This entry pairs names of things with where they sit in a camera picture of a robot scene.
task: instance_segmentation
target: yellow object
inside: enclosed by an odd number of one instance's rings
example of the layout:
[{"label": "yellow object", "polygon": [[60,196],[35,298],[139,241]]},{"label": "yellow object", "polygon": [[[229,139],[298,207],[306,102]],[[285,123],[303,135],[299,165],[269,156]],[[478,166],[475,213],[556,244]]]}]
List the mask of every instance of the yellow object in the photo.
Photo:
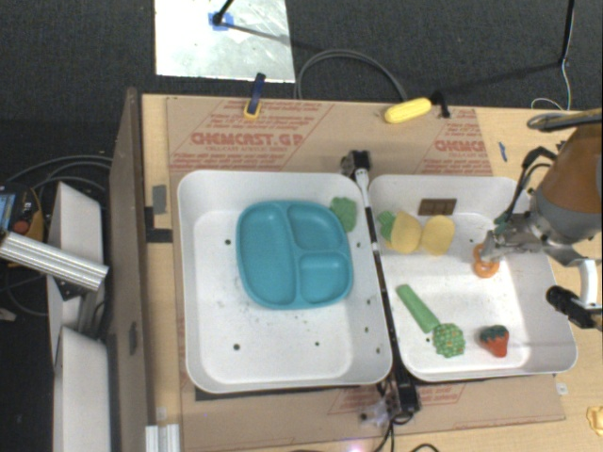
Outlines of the yellow object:
[{"label": "yellow object", "polygon": [[385,111],[383,118],[390,124],[398,124],[427,114],[430,110],[432,110],[432,101],[419,97],[412,101],[392,105]]},{"label": "yellow object", "polygon": [[431,254],[440,256],[450,247],[454,237],[454,221],[446,216],[433,216],[428,219],[421,235],[421,246]]},{"label": "yellow object", "polygon": [[422,231],[421,223],[416,218],[400,211],[392,227],[392,248],[404,254],[415,251],[421,241]]},{"label": "yellow object", "polygon": [[603,407],[589,407],[586,411],[586,418],[596,435],[603,437]]},{"label": "yellow object", "polygon": [[249,104],[251,104],[251,103],[252,103],[252,101],[249,100],[245,104],[245,110],[243,110],[243,116],[245,117],[245,119],[249,119],[250,121],[255,121],[259,117],[259,115],[260,115],[260,108],[262,107],[262,103],[258,102],[257,103],[257,107],[255,108],[255,113],[254,114],[250,114],[250,112],[249,112]]}]

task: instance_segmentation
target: red strawberry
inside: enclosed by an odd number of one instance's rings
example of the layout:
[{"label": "red strawberry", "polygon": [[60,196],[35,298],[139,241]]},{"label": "red strawberry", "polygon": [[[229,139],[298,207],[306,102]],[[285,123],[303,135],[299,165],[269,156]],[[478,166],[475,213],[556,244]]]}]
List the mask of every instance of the red strawberry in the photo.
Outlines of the red strawberry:
[{"label": "red strawberry", "polygon": [[495,357],[506,357],[509,331],[502,325],[485,328],[480,332],[480,343],[488,348]]}]

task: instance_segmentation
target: black rod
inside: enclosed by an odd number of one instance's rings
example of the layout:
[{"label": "black rod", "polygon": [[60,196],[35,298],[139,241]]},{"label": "black rod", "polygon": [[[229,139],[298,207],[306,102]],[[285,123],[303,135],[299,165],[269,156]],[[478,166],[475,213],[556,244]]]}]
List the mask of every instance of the black rod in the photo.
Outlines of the black rod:
[{"label": "black rod", "polygon": [[213,25],[220,25],[222,23],[224,13],[226,13],[226,10],[231,6],[234,1],[235,0],[226,0],[226,3],[220,9],[220,11],[218,13],[215,13],[214,16],[211,18],[211,22]]},{"label": "black rod", "polygon": [[569,0],[567,3],[567,14],[565,16],[565,35],[563,36],[563,50],[562,55],[559,57],[559,63],[562,64],[567,56],[567,49],[569,47],[569,39],[572,32],[572,23],[574,20],[574,6],[576,0]]}]

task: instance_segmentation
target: black floor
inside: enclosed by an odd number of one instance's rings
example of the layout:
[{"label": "black floor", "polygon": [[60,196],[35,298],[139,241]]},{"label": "black floor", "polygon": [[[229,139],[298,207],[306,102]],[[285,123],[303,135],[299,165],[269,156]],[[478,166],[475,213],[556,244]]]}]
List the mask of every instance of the black floor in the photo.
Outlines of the black floor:
[{"label": "black floor", "polygon": [[[381,61],[411,97],[451,105],[566,106],[558,59],[567,0],[286,0],[296,70],[347,48]],[[601,106],[603,0],[577,0],[567,74],[572,108]],[[155,75],[154,0],[0,0],[0,181],[47,159],[111,155],[124,91],[247,95],[248,83]],[[267,85],[289,98],[290,85]],[[394,101],[379,73],[328,61],[304,97]],[[23,179],[32,186],[43,174]],[[18,282],[25,270],[11,270]],[[44,307],[40,283],[13,290]],[[15,311],[6,293],[0,308]],[[51,448],[52,369],[43,318],[0,322],[0,450]]]}]

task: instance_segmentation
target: blue mark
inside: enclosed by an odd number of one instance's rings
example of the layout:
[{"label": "blue mark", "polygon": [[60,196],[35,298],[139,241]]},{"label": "blue mark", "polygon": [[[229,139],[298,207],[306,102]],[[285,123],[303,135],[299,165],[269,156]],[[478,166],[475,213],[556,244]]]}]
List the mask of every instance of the blue mark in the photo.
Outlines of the blue mark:
[{"label": "blue mark", "polygon": [[502,142],[498,143],[498,147],[500,148],[500,155],[502,155],[502,160],[507,162],[507,150]]},{"label": "blue mark", "polygon": [[228,27],[225,26],[224,24],[226,24],[226,25],[234,25],[235,24],[235,19],[233,18],[233,15],[231,13],[226,12],[226,13],[224,13],[224,16],[222,17],[222,23],[220,25],[214,25],[214,22],[212,19],[214,18],[214,15],[216,15],[216,13],[217,13],[216,11],[210,11],[207,14],[207,19],[209,20],[209,24],[212,26],[212,28],[214,30],[216,30],[217,32],[224,32],[224,31],[228,30]]}]

